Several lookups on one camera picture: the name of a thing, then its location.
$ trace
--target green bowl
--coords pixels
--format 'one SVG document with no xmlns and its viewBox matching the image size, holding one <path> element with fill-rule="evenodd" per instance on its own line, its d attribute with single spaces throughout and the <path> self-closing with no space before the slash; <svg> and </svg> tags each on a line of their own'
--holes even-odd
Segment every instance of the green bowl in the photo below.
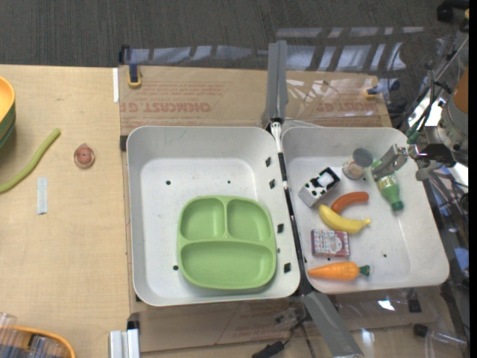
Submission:
<svg viewBox="0 0 477 358">
<path fill-rule="evenodd" d="M 194 198 L 180 213 L 177 253 L 181 272 L 196 286 L 264 286 L 277 267 L 270 213 L 259 202 L 246 198 Z"/>
</svg>

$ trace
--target bottle cap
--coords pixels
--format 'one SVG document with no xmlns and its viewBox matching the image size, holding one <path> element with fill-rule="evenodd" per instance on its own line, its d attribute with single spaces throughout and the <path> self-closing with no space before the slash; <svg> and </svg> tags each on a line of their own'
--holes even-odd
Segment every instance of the bottle cap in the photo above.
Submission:
<svg viewBox="0 0 477 358">
<path fill-rule="evenodd" d="M 393 211 L 400 211 L 404 209 L 404 203 L 402 203 L 401 201 L 396 201 L 392 203 L 391 206 L 393 208 Z"/>
<path fill-rule="evenodd" d="M 414 335 L 425 338 L 429 332 L 429 328 L 423 324 L 414 324 Z"/>
</svg>

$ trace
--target orange carrot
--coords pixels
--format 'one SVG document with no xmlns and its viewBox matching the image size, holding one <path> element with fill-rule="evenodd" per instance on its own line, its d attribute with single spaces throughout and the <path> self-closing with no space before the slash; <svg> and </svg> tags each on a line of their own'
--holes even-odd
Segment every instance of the orange carrot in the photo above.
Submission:
<svg viewBox="0 0 477 358">
<path fill-rule="evenodd" d="M 352 203 L 362 203 L 367 201 L 370 196 L 367 192 L 350 192 L 340 196 L 335 202 L 331 205 L 331 209 L 336 213 L 340 213 L 346 206 L 349 206 Z"/>
<path fill-rule="evenodd" d="M 334 278 L 336 280 L 354 280 L 359 274 L 370 275 L 370 266 L 358 266 L 352 261 L 327 264 L 309 269 L 308 274 L 313 277 Z"/>
</svg>

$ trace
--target green wire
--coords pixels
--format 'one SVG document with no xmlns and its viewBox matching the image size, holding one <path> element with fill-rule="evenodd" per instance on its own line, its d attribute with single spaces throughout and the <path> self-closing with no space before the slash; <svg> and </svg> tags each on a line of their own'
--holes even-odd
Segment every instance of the green wire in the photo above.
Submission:
<svg viewBox="0 0 477 358">
<path fill-rule="evenodd" d="M 16 174 L 7 183 L 0 185 L 0 194 L 15 187 L 18 183 L 20 183 L 20 181 L 23 180 L 23 178 L 25 178 L 28 174 L 30 174 L 35 168 L 35 166 L 38 164 L 38 162 L 40 161 L 45 151 L 48 149 L 48 147 L 50 147 L 53 141 L 56 138 L 58 138 L 59 135 L 60 135 L 60 129 L 55 128 L 53 132 L 48 136 L 48 138 L 46 138 L 43 141 L 43 143 L 39 146 L 39 148 L 37 149 L 37 151 L 31 158 L 28 165 L 26 165 L 22 171 Z"/>
</svg>

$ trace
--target green bottle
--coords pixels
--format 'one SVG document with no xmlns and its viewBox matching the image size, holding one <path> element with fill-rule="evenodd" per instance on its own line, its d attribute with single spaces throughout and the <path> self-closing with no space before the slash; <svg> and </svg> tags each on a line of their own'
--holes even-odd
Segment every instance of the green bottle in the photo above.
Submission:
<svg viewBox="0 0 477 358">
<path fill-rule="evenodd" d="M 381 160 L 377 160 L 373 164 L 373 167 L 376 167 L 375 164 L 378 166 L 381 164 Z M 394 173 L 378 178 L 376 184 L 378 185 L 381 194 L 389 201 L 389 203 L 391 203 L 393 211 L 404 209 L 404 203 L 399 197 L 399 184 L 397 183 L 396 175 Z"/>
</svg>

